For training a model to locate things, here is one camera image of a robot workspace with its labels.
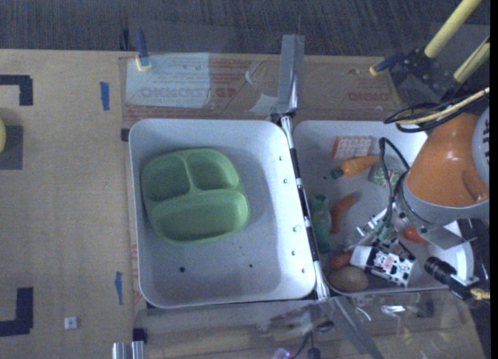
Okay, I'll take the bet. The orange and white packet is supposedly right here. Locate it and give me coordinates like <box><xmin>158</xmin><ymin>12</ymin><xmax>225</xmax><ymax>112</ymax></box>
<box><xmin>330</xmin><ymin>135</ymin><xmax>375</xmax><ymax>161</ymax></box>

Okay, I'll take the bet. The white plastic tray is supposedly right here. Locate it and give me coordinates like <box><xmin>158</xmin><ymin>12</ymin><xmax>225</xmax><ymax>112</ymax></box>
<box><xmin>128</xmin><ymin>118</ymin><xmax>317</xmax><ymax>309</ymax></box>
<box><xmin>291</xmin><ymin>119</ymin><xmax>474</xmax><ymax>297</ymax></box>

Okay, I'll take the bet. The green and white packet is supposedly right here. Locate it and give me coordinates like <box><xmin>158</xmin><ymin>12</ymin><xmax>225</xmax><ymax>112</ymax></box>
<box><xmin>368</xmin><ymin>164</ymin><xmax>406</xmax><ymax>188</ymax></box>

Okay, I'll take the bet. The green plastic bottle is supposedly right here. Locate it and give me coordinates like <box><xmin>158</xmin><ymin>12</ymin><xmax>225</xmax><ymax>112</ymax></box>
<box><xmin>308</xmin><ymin>193</ymin><xmax>332</xmax><ymax>254</ymax></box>

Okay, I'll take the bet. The black cylinder on white bracket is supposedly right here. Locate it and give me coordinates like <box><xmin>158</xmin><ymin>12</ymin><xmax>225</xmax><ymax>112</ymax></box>
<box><xmin>423</xmin><ymin>220</ymin><xmax>480</xmax><ymax>301</ymax></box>

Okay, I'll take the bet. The orange carrot with green top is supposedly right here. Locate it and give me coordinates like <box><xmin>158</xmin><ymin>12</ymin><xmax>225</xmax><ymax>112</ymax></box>
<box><xmin>330</xmin><ymin>154</ymin><xmax>381</xmax><ymax>180</ymax></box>

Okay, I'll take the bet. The brown potato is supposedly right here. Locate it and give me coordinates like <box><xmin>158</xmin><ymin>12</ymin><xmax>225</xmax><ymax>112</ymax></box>
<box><xmin>328</xmin><ymin>265</ymin><xmax>370</xmax><ymax>293</ymax></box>

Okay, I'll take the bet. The green divided plate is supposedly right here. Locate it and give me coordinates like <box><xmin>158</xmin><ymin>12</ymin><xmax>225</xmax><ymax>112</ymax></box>
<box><xmin>140</xmin><ymin>147</ymin><xmax>251</xmax><ymax>245</ymax></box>

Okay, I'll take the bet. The brown cardboard board red print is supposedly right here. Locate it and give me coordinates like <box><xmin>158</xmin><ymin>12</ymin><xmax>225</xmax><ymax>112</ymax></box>
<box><xmin>118</xmin><ymin>52</ymin><xmax>480</xmax><ymax>353</ymax></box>

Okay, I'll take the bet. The white cow print carton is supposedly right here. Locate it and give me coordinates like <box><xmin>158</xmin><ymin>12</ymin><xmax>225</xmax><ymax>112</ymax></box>
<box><xmin>349</xmin><ymin>245</ymin><xmax>417</xmax><ymax>288</ymax></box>

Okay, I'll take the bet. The orange sausage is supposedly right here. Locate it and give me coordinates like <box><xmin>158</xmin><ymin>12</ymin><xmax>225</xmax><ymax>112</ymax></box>
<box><xmin>330</xmin><ymin>193</ymin><xmax>358</xmax><ymax>234</ymax></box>

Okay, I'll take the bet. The small orange toy food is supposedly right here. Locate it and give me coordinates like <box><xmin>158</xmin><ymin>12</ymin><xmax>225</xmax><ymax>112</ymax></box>
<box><xmin>330</xmin><ymin>252</ymin><xmax>353</xmax><ymax>271</ymax></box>
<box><xmin>402</xmin><ymin>226</ymin><xmax>427</xmax><ymax>245</ymax></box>

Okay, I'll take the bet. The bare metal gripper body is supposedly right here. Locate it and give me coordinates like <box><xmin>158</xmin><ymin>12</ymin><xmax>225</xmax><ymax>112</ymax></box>
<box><xmin>356</xmin><ymin>193</ymin><xmax>420</xmax><ymax>246</ymax></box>

